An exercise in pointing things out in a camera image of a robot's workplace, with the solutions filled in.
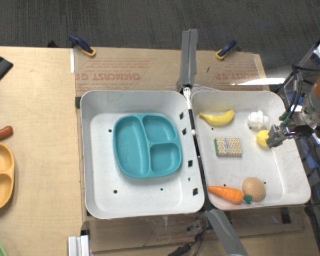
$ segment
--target toy sausage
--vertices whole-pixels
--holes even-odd
[[[3,139],[13,133],[13,128],[11,126],[6,126],[0,129],[0,139]]]

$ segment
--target toy lemon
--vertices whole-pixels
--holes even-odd
[[[257,142],[259,145],[261,145],[263,147],[267,146],[266,139],[269,138],[268,133],[269,133],[268,130],[262,130],[257,133],[256,138],[257,138]]]

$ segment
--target white tray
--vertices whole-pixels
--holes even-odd
[[[310,186],[294,140],[264,150],[256,140],[258,130],[250,129],[247,118],[251,112],[263,111],[269,117],[269,126],[279,125],[278,117],[284,112],[281,98],[272,92],[198,91],[191,97],[196,132],[206,184],[242,189],[247,177],[257,177],[265,182],[266,196],[260,202],[230,203],[209,194],[211,203],[222,210],[248,209],[252,207],[304,204],[310,198]],[[199,117],[199,113],[212,114],[228,109],[235,111],[234,119],[225,126],[211,126]],[[216,138],[240,138],[241,157],[218,157],[213,140]]]
[[[136,113],[161,114],[174,124],[182,147],[177,171],[165,177],[136,179],[119,169],[113,127],[119,118]],[[193,213],[202,208],[204,192],[182,95],[174,91],[90,91],[82,96],[81,117],[85,204],[94,217]]]

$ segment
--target toy banana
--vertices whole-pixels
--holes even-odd
[[[235,115],[235,111],[228,110],[222,115],[207,115],[204,113],[200,113],[199,117],[205,119],[211,125],[224,125],[229,123]]]

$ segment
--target blue clamp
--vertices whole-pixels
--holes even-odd
[[[232,41],[231,41],[230,43],[228,43],[223,49],[220,49],[219,51],[217,51],[217,52],[215,53],[215,55],[214,55],[215,58],[216,58],[217,60],[222,61],[222,60],[226,57],[228,51],[229,51],[230,49],[232,49],[236,44],[237,44],[237,42],[234,41],[234,40],[232,40]]]
[[[83,39],[79,38],[78,36],[74,36],[74,35],[70,35],[69,37],[69,41],[72,42],[74,45],[79,46],[80,48],[82,48],[82,52],[85,55],[88,55],[90,57],[94,57],[96,55],[96,50],[91,48],[86,41],[84,41]]]

